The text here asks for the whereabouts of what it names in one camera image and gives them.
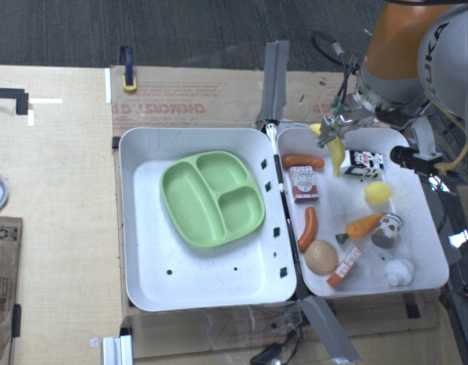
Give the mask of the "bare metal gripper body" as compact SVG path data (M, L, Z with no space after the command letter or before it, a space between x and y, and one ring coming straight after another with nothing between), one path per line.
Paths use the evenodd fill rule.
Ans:
M356 89L345 99L336 95L330 104L326 124L331 129L358 129L370 126L380 114L394 111L394 104L372 90Z

